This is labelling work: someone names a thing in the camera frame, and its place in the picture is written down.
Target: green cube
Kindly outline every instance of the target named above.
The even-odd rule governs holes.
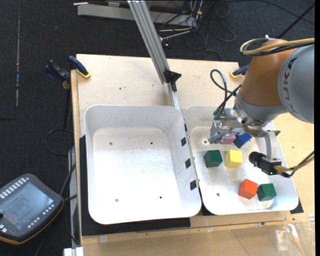
[[[277,195],[272,183],[260,184],[256,194],[258,195],[259,201],[269,201]]]
[[[223,161],[220,150],[207,151],[204,154],[203,159],[207,168],[218,167]]]

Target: empty white tray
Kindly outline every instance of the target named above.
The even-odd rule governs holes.
[[[199,189],[204,206],[215,215],[230,215],[255,212],[289,211],[297,207],[299,198],[291,178],[281,175],[267,175],[249,162],[253,151],[266,154],[264,138],[252,138],[241,149],[232,144],[210,144],[208,135],[213,122],[215,106],[194,106],[185,113],[185,123],[190,136],[190,145],[199,181]],[[263,129],[274,131],[272,122]],[[278,138],[277,157],[287,166]],[[220,150],[223,162],[218,167],[207,168],[204,154],[209,150]],[[229,150],[242,151],[242,164],[238,168],[225,166],[225,154]],[[276,197],[259,201],[255,195],[251,199],[238,195],[240,183],[249,179],[255,183],[273,183]]]
[[[100,224],[185,218],[202,205],[182,114],[93,105],[84,114],[88,210]]]

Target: wooden table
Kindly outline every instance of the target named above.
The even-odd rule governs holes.
[[[81,218],[79,139],[85,135],[86,109],[99,104],[162,106],[171,105],[171,100],[168,88],[160,83],[150,58],[88,54],[78,54],[76,58],[91,72],[91,77],[84,79],[76,70],[71,71],[78,214]],[[212,106],[222,102],[224,91],[211,81],[212,69],[218,69],[225,75],[230,91],[243,79],[229,76],[230,72],[239,68],[236,62],[168,59],[168,63],[172,71],[182,74],[176,82],[182,114],[192,106]],[[234,100],[230,99],[227,107],[233,104]],[[277,117],[273,123],[281,131],[278,139],[289,166],[297,165],[314,150],[313,124],[302,122],[289,113]],[[238,254],[234,255],[247,255],[232,231],[254,228],[261,223],[265,226],[306,223],[315,216],[314,170],[314,162],[311,162],[292,177],[304,210],[302,213],[273,211],[203,216],[200,212],[190,218],[190,228],[103,236],[81,235],[80,242],[85,255],[162,256],[182,253],[194,255],[196,252],[212,255],[217,251],[217,245],[222,244],[223,252],[238,250]]]

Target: black floor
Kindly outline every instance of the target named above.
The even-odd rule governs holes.
[[[68,175],[68,157],[63,155],[70,148],[69,134],[57,131],[46,140],[51,130],[69,127],[65,122],[67,90],[45,73],[50,60],[69,70],[68,57],[75,54],[149,56],[134,21],[78,16],[74,6],[77,2],[81,1],[1,1],[0,187],[22,174],[32,173],[59,193]],[[314,3],[314,0],[204,1],[198,26],[206,44],[198,39],[195,45],[194,32],[172,38],[171,48],[165,48],[164,52],[167,58],[238,62],[244,66],[251,59],[239,53],[244,42],[265,35],[278,37]],[[172,27],[157,24],[156,28]],[[281,38],[291,41],[314,37],[313,7]],[[60,155],[51,152],[46,142]],[[33,256],[42,241],[38,255],[62,256],[63,249],[70,248],[72,241],[67,229],[68,211],[63,209],[48,232],[41,232],[27,243],[0,242],[0,256]]]

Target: yellow cube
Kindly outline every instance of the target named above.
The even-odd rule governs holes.
[[[242,151],[230,149],[225,154],[225,166],[237,168],[242,164]]]

